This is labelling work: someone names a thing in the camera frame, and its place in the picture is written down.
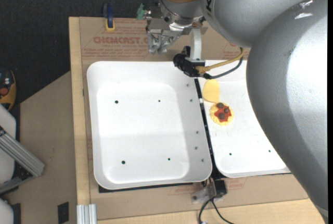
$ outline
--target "metal bracket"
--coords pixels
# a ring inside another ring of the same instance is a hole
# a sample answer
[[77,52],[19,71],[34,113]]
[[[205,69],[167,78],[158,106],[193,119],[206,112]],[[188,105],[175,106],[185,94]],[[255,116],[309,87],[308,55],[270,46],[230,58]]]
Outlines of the metal bracket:
[[190,56],[189,58],[192,60],[200,60],[201,59],[201,31],[200,29],[192,29],[189,33],[190,40]]
[[185,18],[169,11],[163,4],[151,7],[145,12],[149,52],[163,54],[181,35],[189,35],[192,29],[204,34],[207,27],[202,26],[202,16]]
[[[42,175],[45,164],[23,147],[18,141],[13,139],[1,126],[0,149],[26,169],[33,177],[39,177]],[[16,177],[5,182],[0,186],[0,194],[9,191],[28,179],[29,178],[22,180],[20,177]]]
[[76,206],[77,224],[97,224],[96,204]]
[[214,181],[198,192],[191,194],[193,204],[204,203],[217,195]]
[[228,193],[226,184],[222,179],[213,179],[206,187],[202,190],[192,193],[192,203],[204,203],[212,198],[218,200]]

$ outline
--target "gray robot arm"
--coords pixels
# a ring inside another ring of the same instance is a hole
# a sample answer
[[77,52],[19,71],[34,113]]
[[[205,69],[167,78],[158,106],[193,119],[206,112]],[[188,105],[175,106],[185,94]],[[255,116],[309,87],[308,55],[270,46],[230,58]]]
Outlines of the gray robot arm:
[[[151,48],[164,51],[186,30],[197,27],[202,16],[230,42],[251,48],[247,85],[253,110],[277,153],[328,223],[328,0],[161,3],[165,16],[159,19],[164,26],[154,29],[153,24],[147,29]],[[168,16],[170,21],[163,22]],[[166,44],[153,41],[159,35]]]

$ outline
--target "food item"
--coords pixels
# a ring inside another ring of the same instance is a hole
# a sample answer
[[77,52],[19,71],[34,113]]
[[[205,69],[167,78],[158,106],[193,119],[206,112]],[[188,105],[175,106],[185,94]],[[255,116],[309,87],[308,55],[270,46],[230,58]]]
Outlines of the food item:
[[209,110],[212,120],[221,126],[228,125],[234,118],[234,111],[225,103],[215,103]]
[[202,90],[202,97],[208,102],[217,103],[220,100],[220,85],[216,80],[208,80]]

